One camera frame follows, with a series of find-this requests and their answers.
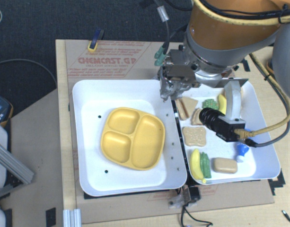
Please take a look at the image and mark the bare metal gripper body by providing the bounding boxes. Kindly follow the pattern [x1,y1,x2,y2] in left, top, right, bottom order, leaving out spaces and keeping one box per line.
[158,48,230,89]

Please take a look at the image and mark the tan toy sandwich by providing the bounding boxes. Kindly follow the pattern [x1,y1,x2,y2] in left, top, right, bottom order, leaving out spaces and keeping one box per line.
[175,96,199,121]

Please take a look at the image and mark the green toy grapes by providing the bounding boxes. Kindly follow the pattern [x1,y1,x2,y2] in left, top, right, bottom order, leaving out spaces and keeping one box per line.
[202,98,220,111]

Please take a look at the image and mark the small tan toy bread slice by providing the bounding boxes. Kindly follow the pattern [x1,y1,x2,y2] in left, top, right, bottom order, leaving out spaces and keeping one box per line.
[190,107,204,126]

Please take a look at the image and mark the yellow banana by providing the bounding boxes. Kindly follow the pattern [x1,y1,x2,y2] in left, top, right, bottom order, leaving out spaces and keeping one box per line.
[190,148,207,184]
[217,94,228,115]

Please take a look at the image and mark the square tan toy toast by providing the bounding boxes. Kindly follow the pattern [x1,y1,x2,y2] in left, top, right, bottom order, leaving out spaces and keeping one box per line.
[182,126,207,148]

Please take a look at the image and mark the brown cardboard board red print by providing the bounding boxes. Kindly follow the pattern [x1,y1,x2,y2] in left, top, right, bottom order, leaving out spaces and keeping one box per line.
[64,40,275,224]

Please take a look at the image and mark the yellow divided plate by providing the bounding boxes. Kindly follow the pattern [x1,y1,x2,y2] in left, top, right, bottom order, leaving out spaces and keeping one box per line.
[100,106,166,171]

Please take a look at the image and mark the green toy beans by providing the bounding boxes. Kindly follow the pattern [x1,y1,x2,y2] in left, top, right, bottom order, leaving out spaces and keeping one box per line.
[199,151,212,179]

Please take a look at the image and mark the blue and white bottle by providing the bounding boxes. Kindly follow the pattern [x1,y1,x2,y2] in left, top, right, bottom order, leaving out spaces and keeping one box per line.
[236,142,250,163]

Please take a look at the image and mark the tan toy bread loaf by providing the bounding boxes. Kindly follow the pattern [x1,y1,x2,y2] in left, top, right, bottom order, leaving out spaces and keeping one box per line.
[211,157,238,174]

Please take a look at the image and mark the white plastic tray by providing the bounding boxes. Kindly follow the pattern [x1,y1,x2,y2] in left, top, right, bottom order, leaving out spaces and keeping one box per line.
[170,79,281,185]
[72,79,188,197]

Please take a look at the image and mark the black cylinder on white bracket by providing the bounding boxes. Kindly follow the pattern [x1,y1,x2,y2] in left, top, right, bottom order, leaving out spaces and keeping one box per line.
[198,81,246,143]

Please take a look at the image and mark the black block with thin wires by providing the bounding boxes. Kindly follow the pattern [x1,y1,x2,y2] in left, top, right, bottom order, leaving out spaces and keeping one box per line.
[168,185,202,209]

